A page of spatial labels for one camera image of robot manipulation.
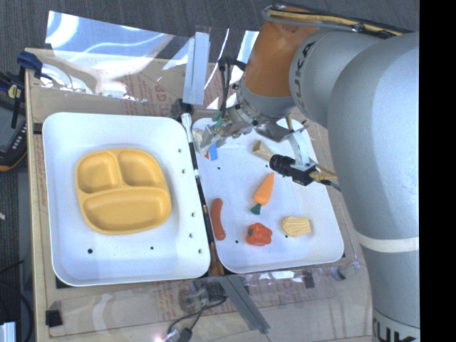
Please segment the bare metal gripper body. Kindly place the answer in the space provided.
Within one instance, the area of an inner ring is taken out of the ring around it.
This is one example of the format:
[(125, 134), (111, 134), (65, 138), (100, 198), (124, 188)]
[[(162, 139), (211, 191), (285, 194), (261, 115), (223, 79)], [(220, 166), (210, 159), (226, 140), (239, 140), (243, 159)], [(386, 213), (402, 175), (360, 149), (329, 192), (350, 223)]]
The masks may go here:
[(248, 105), (234, 105), (224, 113), (218, 110), (204, 129), (204, 146), (221, 146), (228, 137), (250, 133), (262, 120), (263, 115)]

